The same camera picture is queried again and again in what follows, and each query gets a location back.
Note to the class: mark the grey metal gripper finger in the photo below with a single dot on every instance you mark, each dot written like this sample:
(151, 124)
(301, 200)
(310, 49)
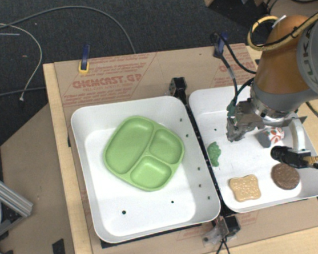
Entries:
(231, 133)
(242, 135)

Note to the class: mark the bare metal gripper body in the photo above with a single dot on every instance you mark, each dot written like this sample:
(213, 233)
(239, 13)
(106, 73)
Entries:
(248, 116)

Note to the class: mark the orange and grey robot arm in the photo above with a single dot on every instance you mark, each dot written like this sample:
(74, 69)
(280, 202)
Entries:
(281, 71)

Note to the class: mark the white plastic tray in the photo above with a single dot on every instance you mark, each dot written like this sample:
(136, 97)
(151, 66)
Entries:
(246, 158)
(146, 211)

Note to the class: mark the green broccoli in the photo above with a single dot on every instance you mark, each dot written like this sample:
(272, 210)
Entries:
(214, 151)

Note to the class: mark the white can with red pattern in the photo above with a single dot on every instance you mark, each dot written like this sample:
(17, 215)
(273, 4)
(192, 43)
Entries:
(275, 134)

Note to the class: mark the thin black rod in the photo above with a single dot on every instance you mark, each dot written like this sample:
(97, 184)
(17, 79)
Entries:
(206, 158)

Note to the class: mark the tan bread slice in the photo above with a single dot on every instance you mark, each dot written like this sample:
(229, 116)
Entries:
(244, 188)

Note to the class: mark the brown round biscuit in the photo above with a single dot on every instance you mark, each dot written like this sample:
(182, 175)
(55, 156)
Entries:
(285, 177)

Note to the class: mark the green divided plate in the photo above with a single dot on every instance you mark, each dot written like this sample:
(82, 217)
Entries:
(139, 152)

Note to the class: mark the brown cardboard board, red print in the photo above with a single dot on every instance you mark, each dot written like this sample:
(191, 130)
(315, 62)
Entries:
(152, 72)

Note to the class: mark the black cylinder on white bracket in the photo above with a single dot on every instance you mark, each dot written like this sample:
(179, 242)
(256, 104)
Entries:
(290, 157)

